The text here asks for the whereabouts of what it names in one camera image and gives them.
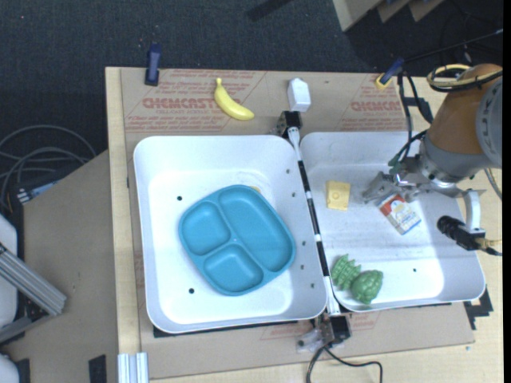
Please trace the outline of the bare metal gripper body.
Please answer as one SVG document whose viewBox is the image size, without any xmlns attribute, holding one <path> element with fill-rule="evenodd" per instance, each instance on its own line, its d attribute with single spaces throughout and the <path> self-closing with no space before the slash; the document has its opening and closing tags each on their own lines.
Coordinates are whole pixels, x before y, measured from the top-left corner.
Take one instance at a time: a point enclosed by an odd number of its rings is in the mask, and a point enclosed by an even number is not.
<svg viewBox="0 0 511 383">
<path fill-rule="evenodd" d="M 393 173 L 394 182 L 401 188 L 418 188 L 420 192 L 438 192 L 459 196 L 459 179 L 438 169 L 429 160 L 404 160 Z"/>
</svg>

